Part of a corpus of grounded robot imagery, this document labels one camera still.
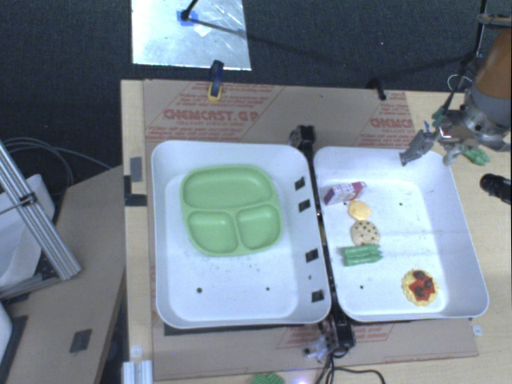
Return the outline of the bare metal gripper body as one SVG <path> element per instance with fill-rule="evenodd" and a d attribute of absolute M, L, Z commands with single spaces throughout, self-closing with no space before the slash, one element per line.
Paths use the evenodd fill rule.
<path fill-rule="evenodd" d="M 444 143 L 460 143 L 468 147 L 484 146 L 494 151 L 510 151 L 505 142 L 509 128 L 493 122 L 480 111 L 448 110 L 438 132 Z"/>

